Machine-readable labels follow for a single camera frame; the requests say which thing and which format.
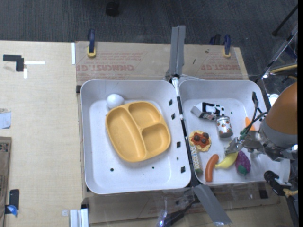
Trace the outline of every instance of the yellow plate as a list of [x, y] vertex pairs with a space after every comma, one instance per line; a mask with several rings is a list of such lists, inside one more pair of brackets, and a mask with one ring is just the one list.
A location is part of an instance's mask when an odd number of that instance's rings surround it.
[[117, 154], [128, 162], [157, 156], [170, 146], [170, 132], [155, 105], [137, 101], [113, 108], [105, 118]]

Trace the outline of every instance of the wooden table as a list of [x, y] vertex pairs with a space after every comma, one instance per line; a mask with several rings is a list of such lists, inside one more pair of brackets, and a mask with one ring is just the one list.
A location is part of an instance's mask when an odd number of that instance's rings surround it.
[[[0, 41], [1, 54], [21, 55], [27, 78], [16, 63], [0, 61], [0, 108], [11, 110], [12, 137], [8, 191], [20, 190], [17, 217], [6, 227], [68, 227], [66, 216], [83, 200], [76, 69], [71, 43]], [[227, 210], [231, 226], [291, 226], [284, 198], [275, 205]], [[156, 219], [101, 223], [93, 226], [155, 226]], [[187, 214], [175, 227], [214, 226], [207, 213]]]

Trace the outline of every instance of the purple grapes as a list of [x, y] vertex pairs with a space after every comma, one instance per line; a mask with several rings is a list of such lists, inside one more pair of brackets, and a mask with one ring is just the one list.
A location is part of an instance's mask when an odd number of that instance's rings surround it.
[[250, 172], [250, 160], [248, 159], [246, 154], [241, 150], [238, 152], [235, 165], [237, 172], [240, 174], [246, 175]]

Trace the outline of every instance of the yellow banana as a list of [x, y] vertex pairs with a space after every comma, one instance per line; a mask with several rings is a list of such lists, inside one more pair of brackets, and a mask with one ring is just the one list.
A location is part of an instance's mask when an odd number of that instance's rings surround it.
[[220, 163], [214, 165], [215, 168], [229, 168], [237, 159], [238, 153], [228, 154]]

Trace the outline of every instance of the black caster wheel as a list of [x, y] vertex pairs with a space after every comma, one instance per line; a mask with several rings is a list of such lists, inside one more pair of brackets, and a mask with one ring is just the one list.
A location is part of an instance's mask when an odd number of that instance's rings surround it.
[[109, 16], [117, 16], [119, 14], [118, 6], [114, 2], [109, 2], [106, 5], [106, 14]]

